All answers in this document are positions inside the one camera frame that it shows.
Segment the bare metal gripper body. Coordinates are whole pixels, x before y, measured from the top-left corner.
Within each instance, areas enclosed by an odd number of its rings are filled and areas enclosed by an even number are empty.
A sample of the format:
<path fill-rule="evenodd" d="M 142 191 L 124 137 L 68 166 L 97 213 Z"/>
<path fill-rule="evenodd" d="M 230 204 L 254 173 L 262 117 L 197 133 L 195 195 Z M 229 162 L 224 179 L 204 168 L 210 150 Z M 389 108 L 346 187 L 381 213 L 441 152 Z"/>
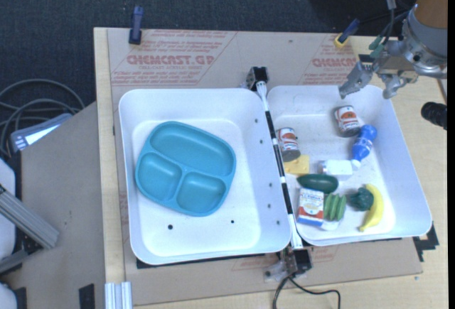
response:
<path fill-rule="evenodd" d="M 373 70 L 386 84 L 413 84 L 419 77 L 447 79 L 446 56 L 413 36 L 370 45 Z"/>

